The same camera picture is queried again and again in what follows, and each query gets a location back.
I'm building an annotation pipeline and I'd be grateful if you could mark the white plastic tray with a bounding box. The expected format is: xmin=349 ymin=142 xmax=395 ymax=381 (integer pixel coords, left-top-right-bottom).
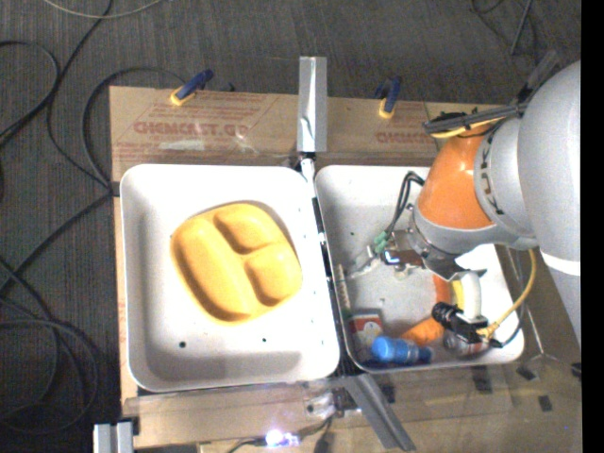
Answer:
xmin=313 ymin=164 xmax=527 ymax=375
xmin=119 ymin=162 xmax=342 ymax=394

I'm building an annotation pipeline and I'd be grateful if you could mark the black cylinder on white bracket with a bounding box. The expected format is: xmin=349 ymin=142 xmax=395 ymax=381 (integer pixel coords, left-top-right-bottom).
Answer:
xmin=431 ymin=270 xmax=491 ymax=344

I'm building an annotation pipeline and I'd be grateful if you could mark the yellow divided plate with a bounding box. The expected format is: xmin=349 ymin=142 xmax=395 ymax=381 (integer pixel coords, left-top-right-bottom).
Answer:
xmin=169 ymin=201 xmax=304 ymax=324

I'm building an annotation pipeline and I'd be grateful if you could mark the striped narrow packet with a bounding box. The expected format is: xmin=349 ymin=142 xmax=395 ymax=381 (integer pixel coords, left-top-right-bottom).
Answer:
xmin=335 ymin=263 xmax=353 ymax=313

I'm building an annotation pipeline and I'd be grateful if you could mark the blue plastic bottle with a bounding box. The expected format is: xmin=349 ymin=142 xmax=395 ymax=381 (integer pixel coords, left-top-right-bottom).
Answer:
xmin=370 ymin=335 xmax=433 ymax=365

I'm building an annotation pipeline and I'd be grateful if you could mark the orange carrot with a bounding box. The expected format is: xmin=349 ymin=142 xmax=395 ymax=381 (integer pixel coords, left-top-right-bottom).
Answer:
xmin=399 ymin=274 xmax=453 ymax=347

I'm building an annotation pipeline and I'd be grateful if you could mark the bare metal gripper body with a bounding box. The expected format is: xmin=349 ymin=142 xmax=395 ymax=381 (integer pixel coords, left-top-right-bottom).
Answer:
xmin=380 ymin=227 xmax=488 ymax=283

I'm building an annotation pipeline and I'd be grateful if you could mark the red and white carton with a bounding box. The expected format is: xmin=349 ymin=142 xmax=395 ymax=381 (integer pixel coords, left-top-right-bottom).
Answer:
xmin=348 ymin=310 xmax=385 ymax=362

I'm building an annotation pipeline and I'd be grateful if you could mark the brown cardboard board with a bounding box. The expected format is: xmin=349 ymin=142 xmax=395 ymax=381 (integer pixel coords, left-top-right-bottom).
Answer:
xmin=109 ymin=85 xmax=523 ymax=448

